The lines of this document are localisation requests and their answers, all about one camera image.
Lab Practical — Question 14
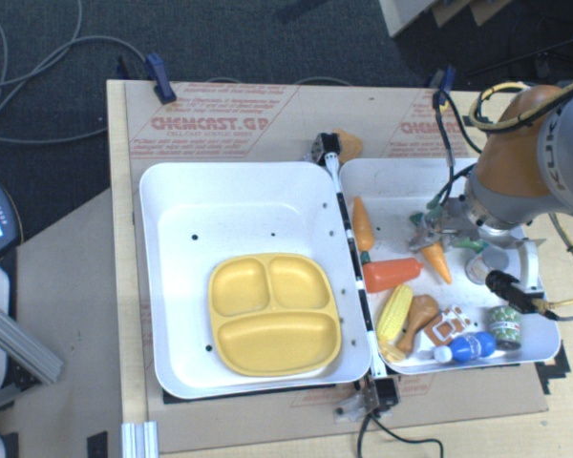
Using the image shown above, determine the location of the yellow corn cob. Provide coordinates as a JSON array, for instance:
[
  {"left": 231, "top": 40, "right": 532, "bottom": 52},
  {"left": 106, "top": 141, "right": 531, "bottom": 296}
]
[{"left": 375, "top": 282, "right": 414, "bottom": 344}]

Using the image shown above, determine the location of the green can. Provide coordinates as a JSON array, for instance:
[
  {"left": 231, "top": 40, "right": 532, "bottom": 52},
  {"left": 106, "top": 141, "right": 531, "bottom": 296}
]
[{"left": 487, "top": 304, "right": 523, "bottom": 351}]

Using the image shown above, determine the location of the tan toy bread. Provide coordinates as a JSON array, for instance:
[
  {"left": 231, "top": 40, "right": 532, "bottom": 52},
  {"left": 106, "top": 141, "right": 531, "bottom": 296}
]
[{"left": 332, "top": 128, "right": 365, "bottom": 163}]

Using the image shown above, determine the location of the blue bottle with white cap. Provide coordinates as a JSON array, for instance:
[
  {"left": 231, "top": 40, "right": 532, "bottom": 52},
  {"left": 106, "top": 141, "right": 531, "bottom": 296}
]
[{"left": 433, "top": 330, "right": 499, "bottom": 365}]

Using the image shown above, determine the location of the black cylinder on white bracket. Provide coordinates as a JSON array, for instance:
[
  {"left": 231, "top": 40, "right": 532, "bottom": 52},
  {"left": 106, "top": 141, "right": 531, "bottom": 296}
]
[{"left": 484, "top": 238, "right": 548, "bottom": 315}]

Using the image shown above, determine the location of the thin black and white rod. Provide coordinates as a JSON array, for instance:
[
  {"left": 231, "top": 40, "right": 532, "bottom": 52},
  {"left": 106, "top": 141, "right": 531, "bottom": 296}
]
[{"left": 326, "top": 152, "right": 389, "bottom": 379}]

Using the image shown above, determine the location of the orange carrot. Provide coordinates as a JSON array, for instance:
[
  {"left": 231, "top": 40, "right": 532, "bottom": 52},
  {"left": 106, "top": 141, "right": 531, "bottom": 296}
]
[
  {"left": 351, "top": 196, "right": 376, "bottom": 263},
  {"left": 419, "top": 239, "right": 454, "bottom": 286}
]

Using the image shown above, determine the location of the black block with thin wires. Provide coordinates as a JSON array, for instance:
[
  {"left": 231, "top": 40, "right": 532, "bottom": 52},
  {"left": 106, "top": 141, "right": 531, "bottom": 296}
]
[
  {"left": 361, "top": 377, "right": 402, "bottom": 418},
  {"left": 309, "top": 132, "right": 342, "bottom": 166}
]

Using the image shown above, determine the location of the white plastic tray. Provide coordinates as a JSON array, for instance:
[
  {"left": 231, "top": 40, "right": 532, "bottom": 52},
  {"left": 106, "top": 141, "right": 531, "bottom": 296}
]
[
  {"left": 338, "top": 156, "right": 562, "bottom": 377},
  {"left": 138, "top": 160, "right": 374, "bottom": 401}
]

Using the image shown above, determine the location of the brown chicken drumstick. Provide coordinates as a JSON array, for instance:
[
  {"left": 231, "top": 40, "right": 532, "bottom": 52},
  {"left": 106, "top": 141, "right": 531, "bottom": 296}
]
[{"left": 395, "top": 294, "right": 441, "bottom": 355}]

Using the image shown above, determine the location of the small yellow ridged piece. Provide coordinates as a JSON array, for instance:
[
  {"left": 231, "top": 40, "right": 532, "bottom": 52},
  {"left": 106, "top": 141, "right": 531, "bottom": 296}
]
[{"left": 378, "top": 340, "right": 408, "bottom": 364}]

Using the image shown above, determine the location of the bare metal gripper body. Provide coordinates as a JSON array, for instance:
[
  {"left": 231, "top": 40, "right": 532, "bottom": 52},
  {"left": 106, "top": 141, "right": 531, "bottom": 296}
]
[{"left": 423, "top": 195, "right": 527, "bottom": 250}]

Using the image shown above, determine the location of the brown cardboard board red print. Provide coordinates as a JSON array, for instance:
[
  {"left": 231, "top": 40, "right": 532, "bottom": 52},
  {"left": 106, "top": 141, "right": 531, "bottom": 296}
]
[{"left": 123, "top": 81, "right": 551, "bottom": 453}]

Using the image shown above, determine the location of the orange bottle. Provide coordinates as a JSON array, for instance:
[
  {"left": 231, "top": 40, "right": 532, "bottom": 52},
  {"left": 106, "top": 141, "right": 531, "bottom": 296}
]
[{"left": 361, "top": 257, "right": 426, "bottom": 295}]

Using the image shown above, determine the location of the yellow divided plate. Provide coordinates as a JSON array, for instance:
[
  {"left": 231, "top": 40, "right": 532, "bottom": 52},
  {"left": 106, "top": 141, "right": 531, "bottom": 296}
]
[{"left": 207, "top": 252, "right": 343, "bottom": 378}]

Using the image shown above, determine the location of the small silver-topped can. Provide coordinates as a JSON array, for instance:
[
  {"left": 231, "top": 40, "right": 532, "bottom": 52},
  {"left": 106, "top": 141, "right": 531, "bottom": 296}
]
[{"left": 464, "top": 247, "right": 510, "bottom": 286}]

